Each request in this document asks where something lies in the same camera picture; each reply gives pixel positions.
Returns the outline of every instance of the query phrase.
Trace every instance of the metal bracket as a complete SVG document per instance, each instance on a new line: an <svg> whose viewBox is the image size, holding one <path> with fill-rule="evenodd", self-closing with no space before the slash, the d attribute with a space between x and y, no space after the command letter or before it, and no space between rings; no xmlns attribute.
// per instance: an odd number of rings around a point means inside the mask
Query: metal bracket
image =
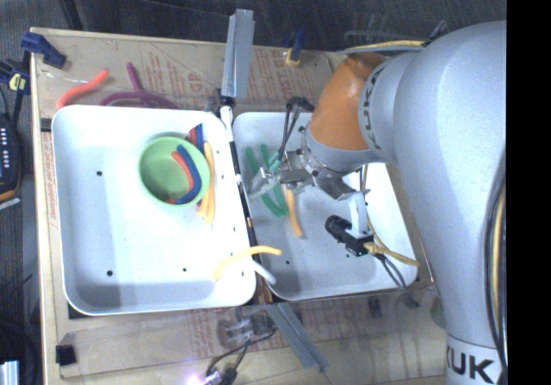
<svg viewBox="0 0 551 385"><path fill-rule="evenodd" d="M359 237L368 234L368 209L365 206L363 192L355 192L348 198L350 218L352 219L352 235Z"/></svg>
<svg viewBox="0 0 551 385"><path fill-rule="evenodd" d="M258 173L251 180L251 186L248 190L249 198L254 200L259 196L266 194L274 186L276 186L276 184L277 180L275 176L261 166Z"/></svg>
<svg viewBox="0 0 551 385"><path fill-rule="evenodd" d="M291 306L282 302L266 305L264 309L275 325L283 333L295 356L298 357L304 368L318 367L323 372L329 366L324 355L318 350L310 335L302 326Z"/></svg>
<svg viewBox="0 0 551 385"><path fill-rule="evenodd" d="M244 99L247 96L252 38L255 30L252 15L251 10L236 9L235 14L230 17L222 78L222 96L237 99Z"/></svg>

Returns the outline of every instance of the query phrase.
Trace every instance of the green object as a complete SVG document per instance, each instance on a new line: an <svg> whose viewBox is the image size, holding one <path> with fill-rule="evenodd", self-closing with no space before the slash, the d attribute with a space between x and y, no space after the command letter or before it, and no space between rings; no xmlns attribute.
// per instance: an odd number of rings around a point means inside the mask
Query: green object
<svg viewBox="0 0 551 385"><path fill-rule="evenodd" d="M182 145L194 161L201 176L201 190L191 202L176 205L166 200L180 198L189 191L186 173L171 155L178 145ZM139 156L139 176L152 199L174 208L195 205L207 193L211 179L207 160L201 151L187 140L178 137L159 137L150 142Z"/></svg>
<svg viewBox="0 0 551 385"><path fill-rule="evenodd" d="M281 160L278 160L279 157L279 151L275 151L266 162L266 165L269 167L270 172L276 172L279 169L279 165L282 163Z"/></svg>
<svg viewBox="0 0 551 385"><path fill-rule="evenodd" d="M262 153L264 163L266 164L266 166L268 166L269 152L268 152L268 147L264 143L260 145L260 152ZM277 204L279 204L279 209L283 212L284 215L288 215L289 211L287 209L287 203L285 203L285 198L283 198L283 194L282 194L282 188L280 187L279 184L276 184L274 186L274 195L275 195L275 199L277 200Z"/></svg>
<svg viewBox="0 0 551 385"><path fill-rule="evenodd" d="M260 166L258 165L257 158L255 157L255 153L252 151L250 147L245 148L245 155L247 157L247 160L249 161L249 166L252 170L252 175L255 176L260 171ZM262 198L262 201L266 205L266 208L274 214L277 218L281 218L285 216L286 214L277 207L277 205L272 202L272 199L268 196L268 194L262 194L260 196Z"/></svg>

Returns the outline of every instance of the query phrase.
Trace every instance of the yellow rope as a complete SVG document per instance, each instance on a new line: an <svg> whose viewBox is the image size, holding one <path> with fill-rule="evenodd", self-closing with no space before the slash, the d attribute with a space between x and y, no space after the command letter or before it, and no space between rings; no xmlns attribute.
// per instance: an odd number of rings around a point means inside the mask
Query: yellow rope
<svg viewBox="0 0 551 385"><path fill-rule="evenodd" d="M230 257L222 260L213 271L213 281L218 281L220 274L228 265L235 263L238 259L250 257L252 255L256 255L257 253L271 253L272 255L280 256L282 251L280 249L276 249L275 247L270 247L269 245L254 245L253 247L247 247L246 249L238 251Z"/></svg>
<svg viewBox="0 0 551 385"><path fill-rule="evenodd" d="M289 189L287 186L285 186L285 203L287 204L287 210L289 211L289 221L291 223L293 233L295 236L301 237L304 233L300 228L300 224L294 210L294 195L291 189Z"/></svg>
<svg viewBox="0 0 551 385"><path fill-rule="evenodd" d="M349 50L359 50L361 48L385 48L385 47L424 47L422 40L391 40L389 42L381 42L378 44L360 45L359 47L347 48Z"/></svg>
<svg viewBox="0 0 551 385"><path fill-rule="evenodd" d="M373 236L375 239L375 242L372 243L365 243L363 247L367 249L369 253L372 254L380 254L380 255L388 255L390 257L393 257L394 259L400 261L401 263L408 264L408 265L415 265L419 266L419 262L415 261L415 259L408 258L400 253L397 253L395 251L391 251L385 243L382 242L382 239L379 238L379 235L377 235L377 232L373 228L373 225L371 224L371 220L369 219L368 215L368 225L369 228L373 231Z"/></svg>
<svg viewBox="0 0 551 385"><path fill-rule="evenodd" d="M203 197L201 206L199 207L199 216L204 218L207 224L212 224L214 219L214 158L213 150L207 141L203 144L203 147L205 149L208 169L210 170L210 183L208 184L207 193Z"/></svg>

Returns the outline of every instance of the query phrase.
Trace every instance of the white cable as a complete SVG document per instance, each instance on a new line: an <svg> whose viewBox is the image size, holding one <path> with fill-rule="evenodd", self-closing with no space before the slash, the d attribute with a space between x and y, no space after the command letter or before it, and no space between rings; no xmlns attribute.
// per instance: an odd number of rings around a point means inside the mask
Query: white cable
<svg viewBox="0 0 551 385"><path fill-rule="evenodd" d="M255 272L260 275L262 278L266 280L268 284L275 284L276 283L276 277L271 274L271 272L268 271L263 265L257 263L254 259L252 261L252 268L255 270Z"/></svg>

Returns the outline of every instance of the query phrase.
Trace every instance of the green bowl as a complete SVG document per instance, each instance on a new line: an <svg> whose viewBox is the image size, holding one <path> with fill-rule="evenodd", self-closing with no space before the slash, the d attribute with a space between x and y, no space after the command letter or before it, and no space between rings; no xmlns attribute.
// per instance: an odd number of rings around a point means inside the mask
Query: green bowl
<svg viewBox="0 0 551 385"><path fill-rule="evenodd" d="M171 154L182 145L188 152L201 176L201 190L191 202L185 204L170 204L170 198L180 198L189 191L189 181ZM186 208L193 206L207 193L210 184L210 170L201 151L187 140L177 137L159 137L149 143L139 156L139 176L145 189L151 197L165 206Z"/></svg>

